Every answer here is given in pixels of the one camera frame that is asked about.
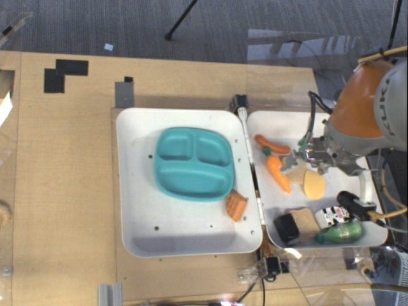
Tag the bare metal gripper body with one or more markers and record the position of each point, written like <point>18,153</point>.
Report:
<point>320,155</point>

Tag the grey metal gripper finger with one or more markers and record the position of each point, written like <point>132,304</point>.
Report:
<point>290,165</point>
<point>298,154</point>

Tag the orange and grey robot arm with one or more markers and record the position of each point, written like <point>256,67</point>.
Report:
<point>357,107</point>

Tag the tan bread piece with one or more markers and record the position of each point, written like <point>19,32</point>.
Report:
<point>297,176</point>

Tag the orange carrot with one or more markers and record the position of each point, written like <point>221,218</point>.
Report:
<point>276,170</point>

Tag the red sausage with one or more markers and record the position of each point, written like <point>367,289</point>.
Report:
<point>271,144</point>

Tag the yellow oval slice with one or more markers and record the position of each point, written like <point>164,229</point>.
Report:
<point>314,185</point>

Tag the white plastic tray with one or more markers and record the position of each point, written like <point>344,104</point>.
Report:
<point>178,228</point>
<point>344,183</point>

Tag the thin black and white rod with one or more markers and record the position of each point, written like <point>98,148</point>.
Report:
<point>247,139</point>

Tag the brown bread slice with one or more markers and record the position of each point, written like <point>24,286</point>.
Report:
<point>306,223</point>

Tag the white printed carton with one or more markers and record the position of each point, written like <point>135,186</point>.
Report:
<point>331,215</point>

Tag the black rounded block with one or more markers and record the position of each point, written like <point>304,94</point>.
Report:
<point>286,229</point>

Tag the orange waffle biscuit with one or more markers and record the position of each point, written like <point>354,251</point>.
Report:
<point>236,207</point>

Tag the green bottle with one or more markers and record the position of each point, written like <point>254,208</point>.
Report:
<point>342,233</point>

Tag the teal divided plate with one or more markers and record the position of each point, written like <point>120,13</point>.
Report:
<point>191,174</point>

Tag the black cylinder on white bracket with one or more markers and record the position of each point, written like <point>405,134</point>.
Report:
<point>352,204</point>

